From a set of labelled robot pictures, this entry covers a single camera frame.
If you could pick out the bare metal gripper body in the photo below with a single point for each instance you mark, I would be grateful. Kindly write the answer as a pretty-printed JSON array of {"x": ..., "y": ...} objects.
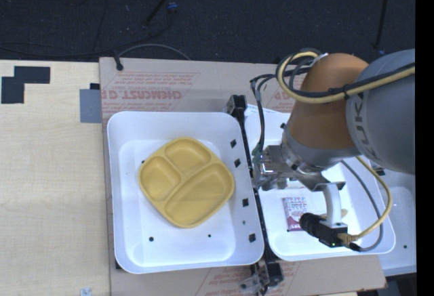
[{"x": 276, "y": 162}]

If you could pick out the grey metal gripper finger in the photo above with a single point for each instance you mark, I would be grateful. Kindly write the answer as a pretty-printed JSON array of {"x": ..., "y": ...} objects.
[
  {"x": 282, "y": 183},
  {"x": 262, "y": 185}
]

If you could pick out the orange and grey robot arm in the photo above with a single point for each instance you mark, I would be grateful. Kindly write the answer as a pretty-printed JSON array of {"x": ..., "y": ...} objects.
[{"x": 325, "y": 111}]

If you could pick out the thin black rod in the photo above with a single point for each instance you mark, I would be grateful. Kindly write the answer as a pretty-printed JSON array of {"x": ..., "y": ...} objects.
[{"x": 258, "y": 206}]

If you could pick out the red and white packet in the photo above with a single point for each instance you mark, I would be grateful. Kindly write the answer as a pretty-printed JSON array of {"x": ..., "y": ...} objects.
[{"x": 294, "y": 208}]

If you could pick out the white plastic tray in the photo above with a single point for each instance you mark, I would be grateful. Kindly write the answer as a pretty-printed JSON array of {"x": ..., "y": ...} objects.
[
  {"x": 190, "y": 250},
  {"x": 295, "y": 247}
]

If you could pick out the yellow divided plate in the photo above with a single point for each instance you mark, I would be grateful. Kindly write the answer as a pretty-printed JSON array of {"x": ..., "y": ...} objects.
[{"x": 186, "y": 183}]

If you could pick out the brown cardboard board red print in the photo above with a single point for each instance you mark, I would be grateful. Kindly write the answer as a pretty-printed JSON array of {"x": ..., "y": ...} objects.
[{"x": 152, "y": 91}]

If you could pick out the black cylinder on white bracket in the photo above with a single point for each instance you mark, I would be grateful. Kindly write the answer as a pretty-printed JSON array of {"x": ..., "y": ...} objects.
[{"x": 331, "y": 206}]

